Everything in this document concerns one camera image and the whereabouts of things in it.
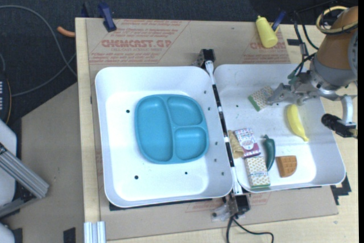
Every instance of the white tray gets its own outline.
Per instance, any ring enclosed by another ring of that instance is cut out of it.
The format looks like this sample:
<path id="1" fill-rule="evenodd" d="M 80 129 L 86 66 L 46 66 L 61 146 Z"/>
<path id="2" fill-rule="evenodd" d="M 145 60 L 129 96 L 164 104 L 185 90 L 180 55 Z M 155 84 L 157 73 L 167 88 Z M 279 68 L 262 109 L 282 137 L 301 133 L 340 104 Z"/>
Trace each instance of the white tray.
<path id="1" fill-rule="evenodd" d="M 257 112 L 248 100 L 249 95 L 267 85 L 274 90 L 295 68 L 294 64 L 221 65 L 215 70 L 227 129 L 252 128 L 262 156 L 265 156 L 263 136 L 267 134 L 275 141 L 276 156 L 297 157 L 297 170 L 292 176 L 281 178 L 274 162 L 268 173 L 271 185 L 260 188 L 250 187 L 243 159 L 235 159 L 238 181 L 250 192 L 338 184 L 345 178 L 345 166 L 333 132 L 321 123 L 325 110 L 319 98 L 308 100 L 299 107 L 308 142 L 294 135 L 289 128 L 286 119 L 289 102 Z"/>
<path id="2" fill-rule="evenodd" d="M 235 159 L 239 184 L 250 192 L 338 184 L 345 167 L 331 130 L 321 124 L 320 99 L 299 107 L 309 142 L 295 136 L 282 102 L 257 112 L 248 96 L 269 85 L 275 89 L 295 68 L 292 64 L 221 65 L 215 70 L 225 124 L 229 130 L 253 129 L 262 156 L 263 136 L 275 140 L 276 156 L 297 156 L 297 170 L 281 178 L 276 163 L 269 187 L 251 188 L 243 159 Z M 109 67 L 96 76 L 105 193 L 111 203 L 128 208 L 141 205 L 223 197 L 233 186 L 212 82 L 201 68 Z M 195 99 L 205 114 L 209 149 L 200 159 L 182 164 L 156 164 L 140 153 L 134 131 L 138 101 L 153 94 L 182 94 Z"/>
<path id="3" fill-rule="evenodd" d="M 231 176 L 216 101 L 208 74 L 197 67 L 109 67 L 95 80 L 106 196 L 118 207 L 222 197 Z M 206 154 L 193 162 L 156 164 L 140 153 L 134 131 L 138 101 L 153 94 L 182 94 L 204 112 Z"/>

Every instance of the black cable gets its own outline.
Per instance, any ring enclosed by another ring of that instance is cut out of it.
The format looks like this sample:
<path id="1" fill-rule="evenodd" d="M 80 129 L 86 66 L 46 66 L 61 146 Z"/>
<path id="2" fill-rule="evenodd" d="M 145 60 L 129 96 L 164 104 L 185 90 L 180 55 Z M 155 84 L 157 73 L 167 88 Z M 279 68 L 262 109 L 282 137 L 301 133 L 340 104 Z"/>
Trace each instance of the black cable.
<path id="1" fill-rule="evenodd" d="M 316 4 L 316 5 L 310 6 L 310 7 L 306 7 L 304 9 L 299 9 L 299 10 L 297 10 L 297 12 L 298 13 L 303 13 L 305 11 L 315 9 L 317 7 L 322 7 L 322 6 L 326 5 L 326 4 L 331 4 L 332 2 L 336 2 L 336 1 L 339 1 L 339 0 L 329 0 L 329 1 L 326 1 L 326 2 L 322 2 L 322 3 Z"/>
<path id="2" fill-rule="evenodd" d="M 76 57 L 76 53 L 73 54 L 73 56 L 71 57 L 71 59 L 69 60 L 68 63 L 70 63 L 74 58 Z M 26 91 L 23 91 L 23 92 L 19 92 L 19 93 L 15 93 L 15 94 L 12 94 L 11 96 L 12 97 L 17 97 L 17 96 L 21 96 L 21 95 L 24 95 L 24 94 L 28 94 L 30 92 L 33 92 L 33 91 L 36 91 L 37 89 L 47 85 L 48 83 L 50 83 L 51 81 L 53 81 L 55 78 L 58 77 L 59 74 L 61 74 L 65 69 L 67 68 L 67 66 L 65 65 L 61 70 L 58 71 L 57 74 L 55 74 L 52 78 L 50 78 L 49 80 L 47 80 L 46 82 L 32 88 L 32 89 L 29 89 L 29 90 L 26 90 Z"/>
<path id="3" fill-rule="evenodd" d="M 241 229 L 243 229 L 245 232 L 249 233 L 249 234 L 253 234 L 253 235 L 270 235 L 272 237 L 272 241 L 271 243 L 274 242 L 274 235 L 271 232 L 252 232 L 249 231 L 248 229 L 244 228 L 241 224 L 239 224 L 239 222 L 234 218 L 234 216 L 231 216 L 229 219 L 229 222 L 227 224 L 227 229 L 226 229 L 226 242 L 230 243 L 229 241 L 229 232 L 230 232 L 230 228 L 231 228 L 231 224 L 235 222 Z"/>
<path id="4" fill-rule="evenodd" d="M 64 54 L 63 54 L 63 51 L 61 49 L 61 45 L 59 44 L 58 40 L 57 40 L 57 37 L 55 35 L 55 33 L 53 32 L 53 29 L 52 27 L 49 25 L 49 23 L 46 21 L 46 19 L 44 17 L 42 17 L 39 13 L 37 13 L 36 11 L 32 10 L 32 9 L 29 9 L 28 7 L 24 7 L 24 6 L 20 6 L 20 5 L 2 5 L 0 6 L 0 9 L 20 9 L 20 10 L 26 10 L 26 11 L 29 11 L 30 13 L 33 13 L 34 15 L 36 15 L 38 18 L 40 18 L 44 23 L 45 25 L 49 28 L 55 42 L 56 42 L 56 45 L 58 47 L 58 50 L 62 56 L 62 59 L 64 61 L 64 63 L 66 64 L 66 66 L 68 67 L 68 69 L 73 73 L 73 75 L 75 75 L 77 77 L 77 73 L 72 69 L 71 65 L 69 65 L 69 62 L 66 60 Z"/>
<path id="5" fill-rule="evenodd" d="M 21 9 L 21 10 L 26 10 L 26 11 L 29 11 L 29 12 L 35 14 L 37 17 L 39 17 L 45 23 L 45 25 L 49 28 L 49 30 L 50 30 L 50 32 L 51 32 L 51 34 L 52 34 L 52 36 L 53 36 L 53 38 L 54 38 L 54 40 L 56 42 L 56 45 L 58 47 L 58 50 L 59 50 L 59 52 L 60 52 L 60 54 L 61 54 L 61 56 L 62 56 L 62 58 L 63 58 L 63 60 L 65 62 L 65 66 L 61 70 L 59 70 L 57 74 L 55 74 L 53 77 L 51 77 L 46 82 L 44 82 L 44 83 L 42 83 L 42 84 L 40 84 L 40 85 L 38 85 L 38 86 L 36 86 L 34 88 L 31 88 L 29 90 L 25 90 L 23 92 L 19 92 L 19 93 L 12 94 L 11 95 L 12 97 L 17 97 L 17 96 L 21 96 L 21 95 L 24 95 L 24 94 L 28 94 L 30 92 L 33 92 L 33 91 L 35 91 L 35 90 L 37 90 L 37 89 L 39 89 L 39 88 L 47 85 L 48 83 L 50 83 L 51 81 L 53 81 L 55 78 L 57 78 L 58 75 L 61 74 L 66 68 L 68 68 L 76 76 L 76 78 L 77 78 L 77 73 L 72 69 L 72 67 L 70 65 L 71 61 L 76 57 L 76 53 L 73 54 L 73 56 L 69 59 L 69 61 L 66 60 L 66 58 L 65 58 L 65 56 L 63 54 L 63 51 L 61 49 L 61 46 L 60 46 L 60 44 L 59 44 L 59 42 L 57 40 L 57 37 L 56 37 L 55 33 L 53 32 L 52 27 L 49 25 L 49 23 L 46 21 L 45 18 L 43 18 L 36 11 L 34 11 L 32 9 L 29 9 L 27 7 L 24 7 L 24 6 L 19 6 L 19 5 L 3 5 L 3 6 L 0 6 L 0 9 Z M 5 60 L 4 60 L 4 58 L 3 58 L 3 56 L 1 54 L 0 54 L 0 58 L 2 59 L 2 62 L 3 62 L 3 70 L 5 71 Z"/>
<path id="6" fill-rule="evenodd" d="M 316 53 L 313 53 L 313 54 L 311 54 L 311 55 L 307 56 L 306 58 L 302 59 L 301 63 L 300 63 L 300 64 L 298 64 L 298 66 L 297 66 L 297 67 L 296 67 L 293 71 L 294 71 L 294 72 L 296 72 L 296 71 L 300 68 L 299 73 L 301 73 L 301 71 L 302 71 L 302 67 L 303 67 L 303 64 L 304 64 L 306 61 L 311 60 L 311 59 L 315 56 L 315 54 L 316 54 Z"/>
<path id="7" fill-rule="evenodd" d="M 300 42 L 300 48 L 301 48 L 301 45 L 303 45 L 304 43 L 303 43 L 303 41 L 302 41 L 301 34 L 300 34 L 299 30 L 298 30 L 298 23 L 297 23 L 297 19 L 296 19 L 296 17 L 297 17 L 297 14 L 296 14 L 296 13 L 294 13 L 294 14 L 293 14 L 293 27 L 294 27 L 294 29 L 295 29 L 296 36 L 297 36 L 297 38 L 298 38 L 298 41 Z M 302 71 L 302 69 L 303 69 L 304 56 L 303 56 L 302 52 L 301 52 L 301 55 L 302 55 L 302 57 L 301 57 L 301 63 L 300 63 L 300 64 L 297 66 L 297 68 L 295 69 L 295 72 L 299 69 L 298 73 L 296 73 L 296 74 L 295 74 L 296 76 L 297 76 L 299 73 L 301 73 L 301 71 Z"/>
<path id="8" fill-rule="evenodd" d="M 302 29 L 303 29 L 303 33 L 305 34 L 305 37 L 306 37 L 306 39 L 307 39 L 308 43 L 309 43 L 309 44 L 310 44 L 310 45 L 311 45 L 314 49 L 318 50 L 319 48 L 318 48 L 315 44 L 313 44 L 313 43 L 312 43 L 312 41 L 311 41 L 311 39 L 308 37 L 307 30 L 306 30 L 306 26 L 304 25 L 304 23 L 303 23 L 303 21 L 302 21 L 301 15 L 300 15 L 297 11 L 295 11 L 295 12 L 294 12 L 294 14 L 298 17 L 298 19 L 299 19 L 299 21 L 300 21 L 300 23 L 301 23 L 301 26 L 302 26 Z"/>

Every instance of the blue clamp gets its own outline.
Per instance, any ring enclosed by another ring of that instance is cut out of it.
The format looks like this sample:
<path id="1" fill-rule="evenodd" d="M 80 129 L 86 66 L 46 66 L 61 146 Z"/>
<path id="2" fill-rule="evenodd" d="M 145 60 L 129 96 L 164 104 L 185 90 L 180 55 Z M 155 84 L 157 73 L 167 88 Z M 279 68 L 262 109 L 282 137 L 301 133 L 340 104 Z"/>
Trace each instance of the blue clamp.
<path id="1" fill-rule="evenodd" d="M 99 13 L 104 18 L 104 26 L 106 27 L 107 31 L 115 31 L 116 25 L 113 22 L 113 18 L 111 17 L 111 12 L 109 6 L 105 2 L 100 2 L 97 6 Z"/>
<path id="2" fill-rule="evenodd" d="M 272 25 L 272 30 L 275 31 L 279 24 L 282 22 L 283 18 L 286 16 L 286 12 L 283 10 L 280 12 L 280 14 L 277 16 L 277 18 L 274 20 L 274 23 Z"/>

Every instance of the small box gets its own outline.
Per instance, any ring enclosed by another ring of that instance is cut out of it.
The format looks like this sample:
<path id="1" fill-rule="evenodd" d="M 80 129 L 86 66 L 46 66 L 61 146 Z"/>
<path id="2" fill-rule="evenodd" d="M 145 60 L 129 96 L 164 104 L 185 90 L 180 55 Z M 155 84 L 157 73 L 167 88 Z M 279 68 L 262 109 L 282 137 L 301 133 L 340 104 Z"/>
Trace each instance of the small box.
<path id="1" fill-rule="evenodd" d="M 252 188 L 270 186 L 271 182 L 264 157 L 246 158 L 245 167 Z"/>
<path id="2" fill-rule="evenodd" d="M 255 140 L 253 130 L 251 128 L 247 127 L 245 129 L 236 130 L 234 134 L 244 151 L 243 158 L 258 156 L 260 154 L 257 140 Z"/>
<path id="3" fill-rule="evenodd" d="M 273 95 L 273 92 L 274 91 L 270 86 L 265 86 L 260 90 L 249 95 L 248 99 L 258 112 L 269 106 L 268 98 L 270 98 Z"/>

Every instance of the metal bracket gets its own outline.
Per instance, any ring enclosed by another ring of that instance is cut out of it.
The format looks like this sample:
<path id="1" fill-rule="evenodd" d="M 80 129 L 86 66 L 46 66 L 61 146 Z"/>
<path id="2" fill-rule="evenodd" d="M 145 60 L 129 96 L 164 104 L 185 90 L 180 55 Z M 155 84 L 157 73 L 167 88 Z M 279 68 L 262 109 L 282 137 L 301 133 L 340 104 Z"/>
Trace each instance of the metal bracket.
<path id="1" fill-rule="evenodd" d="M 223 198 L 224 204 L 212 210 L 211 216 L 213 220 L 225 221 L 231 216 L 241 216 L 250 210 L 247 195 L 235 196 L 230 193 Z"/>
<path id="2" fill-rule="evenodd" d="M 213 49 L 202 49 L 198 54 L 196 61 L 194 61 L 192 65 L 205 69 L 206 61 L 211 61 L 213 63 L 215 60 L 216 58 Z"/>
<path id="3" fill-rule="evenodd" d="M 34 199 L 42 199 L 48 192 L 49 185 L 36 173 L 27 168 L 22 161 L 9 152 L 0 142 L 0 168 L 4 169 L 21 186 L 34 195 L 29 200 L 18 198 L 0 208 L 0 217 L 16 211 L 18 208 L 33 202 Z"/>
<path id="4" fill-rule="evenodd" d="M 104 221 L 84 223 L 84 243 L 106 243 L 106 226 Z"/>
<path id="5" fill-rule="evenodd" d="M 354 96 L 344 95 L 341 99 L 342 104 L 342 124 L 345 126 L 355 125 L 353 123 L 353 98 Z"/>

